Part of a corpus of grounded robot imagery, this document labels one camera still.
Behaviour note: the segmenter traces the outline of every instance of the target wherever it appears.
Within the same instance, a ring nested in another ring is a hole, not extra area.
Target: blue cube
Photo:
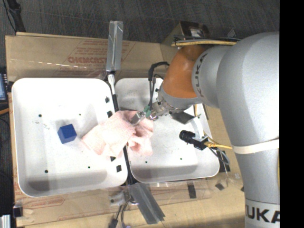
[[[62,143],[67,143],[73,141],[77,134],[72,124],[65,125],[59,128],[58,136]]]

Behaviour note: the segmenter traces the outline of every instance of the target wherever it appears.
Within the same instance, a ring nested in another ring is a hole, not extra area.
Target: pink cloth
[[[153,134],[153,121],[144,119],[133,126],[130,121],[136,111],[118,111],[105,122],[95,126],[82,141],[96,154],[116,157],[124,146],[142,155],[152,155],[150,138]]]

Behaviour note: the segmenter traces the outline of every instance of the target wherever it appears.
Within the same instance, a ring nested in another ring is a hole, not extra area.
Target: white stripe
[[[268,142],[262,142],[248,146],[233,146],[233,151],[236,154],[251,154],[265,150],[278,149],[279,145],[280,139],[275,139]]]

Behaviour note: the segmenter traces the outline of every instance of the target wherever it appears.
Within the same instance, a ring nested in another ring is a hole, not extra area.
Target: white label band
[[[233,151],[236,154],[251,154],[265,150],[278,149],[279,146],[280,146],[280,139],[275,139],[268,142],[262,142],[248,146],[233,146]]]
[[[257,227],[280,228],[280,205],[246,199],[245,222]]]

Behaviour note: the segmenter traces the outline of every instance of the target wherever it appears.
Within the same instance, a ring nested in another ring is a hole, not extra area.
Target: cardboard
[[[80,49],[84,46],[94,49]],[[106,57],[106,51],[103,48],[107,48],[107,40],[104,39],[29,33],[6,36],[8,77],[13,82],[23,77],[100,77],[102,75],[100,69],[105,67],[105,63],[92,63],[90,71],[85,70],[84,66],[80,64],[78,69],[75,69],[75,65],[72,64],[67,66],[67,62],[69,57],[76,57],[78,55],[76,53],[80,52],[101,53],[101,56]],[[164,50],[161,50],[160,44],[124,41],[122,70],[117,72],[116,80],[128,77],[147,77],[151,64],[163,61],[163,56]],[[161,66],[155,72],[164,76],[166,67]],[[208,108],[208,114],[214,140],[229,145],[229,138],[220,111]],[[118,210],[118,206],[111,205],[109,197],[121,192],[125,187],[42,198],[29,197],[20,190],[11,93],[9,93],[9,116],[15,206],[21,206],[23,209],[23,216],[17,218],[17,227],[107,227]],[[174,227],[186,227],[192,224],[213,225],[210,227],[214,228],[222,227],[219,226],[220,224],[226,224],[224,227],[242,227],[239,226],[243,223],[245,212],[244,193],[240,191],[242,179],[233,151],[227,150],[226,154],[231,161],[231,172],[220,173],[213,178],[203,180],[190,180],[196,190],[197,198],[194,201],[190,199],[187,181],[150,185],[154,198],[166,215],[164,224]],[[223,191],[216,188],[215,185],[218,183],[223,185]],[[146,225],[136,206],[132,206],[130,211],[126,211],[125,222],[132,226],[145,227]]]

